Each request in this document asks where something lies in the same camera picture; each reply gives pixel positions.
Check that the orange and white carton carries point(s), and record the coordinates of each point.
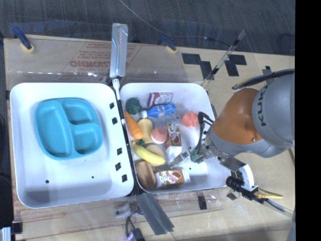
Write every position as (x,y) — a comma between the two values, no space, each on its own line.
(171,177)

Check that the pink cupcake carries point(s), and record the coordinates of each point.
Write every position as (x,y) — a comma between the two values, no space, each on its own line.
(159,135)

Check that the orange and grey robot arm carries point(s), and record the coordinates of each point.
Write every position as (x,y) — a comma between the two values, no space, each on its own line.
(273,114)

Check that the orange-pink lumpy toy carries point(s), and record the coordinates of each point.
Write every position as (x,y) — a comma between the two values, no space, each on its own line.
(189,119)

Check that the yellow pear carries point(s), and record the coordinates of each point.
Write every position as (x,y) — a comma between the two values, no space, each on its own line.
(146,128)

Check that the brown cardboard board red print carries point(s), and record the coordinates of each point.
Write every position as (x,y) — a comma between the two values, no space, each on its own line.
(62,56)

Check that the blue and white bottle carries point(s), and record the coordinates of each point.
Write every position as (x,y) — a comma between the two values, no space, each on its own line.
(160,111)

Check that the brown bread roll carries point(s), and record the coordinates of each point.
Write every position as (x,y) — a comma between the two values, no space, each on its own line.
(146,174)

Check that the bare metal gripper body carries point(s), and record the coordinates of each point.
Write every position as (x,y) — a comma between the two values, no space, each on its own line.
(209,152)

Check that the yellow banana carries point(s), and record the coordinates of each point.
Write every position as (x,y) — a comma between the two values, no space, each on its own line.
(148,155)

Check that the tan round biscuit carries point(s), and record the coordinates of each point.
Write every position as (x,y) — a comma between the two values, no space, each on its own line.
(156,149)

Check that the black cylinder on white bracket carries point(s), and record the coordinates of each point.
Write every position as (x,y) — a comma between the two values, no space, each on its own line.
(247,178)

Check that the tall brown and white carton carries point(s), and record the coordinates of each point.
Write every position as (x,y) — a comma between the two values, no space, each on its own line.
(174,135)

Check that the green broccoli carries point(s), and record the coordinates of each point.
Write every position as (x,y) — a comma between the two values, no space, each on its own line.
(133,106)

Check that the white plastic tray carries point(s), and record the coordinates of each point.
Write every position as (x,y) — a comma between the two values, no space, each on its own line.
(75,182)
(195,99)

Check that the orange carrot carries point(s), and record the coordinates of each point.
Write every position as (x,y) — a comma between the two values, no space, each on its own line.
(133,127)

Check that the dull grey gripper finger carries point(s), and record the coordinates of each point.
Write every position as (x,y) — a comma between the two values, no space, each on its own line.
(185,154)
(177,160)

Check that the red and white carton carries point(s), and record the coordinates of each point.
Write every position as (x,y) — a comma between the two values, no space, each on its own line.
(160,99)

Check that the blue divided plate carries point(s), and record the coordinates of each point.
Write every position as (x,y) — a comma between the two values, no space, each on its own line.
(52,127)

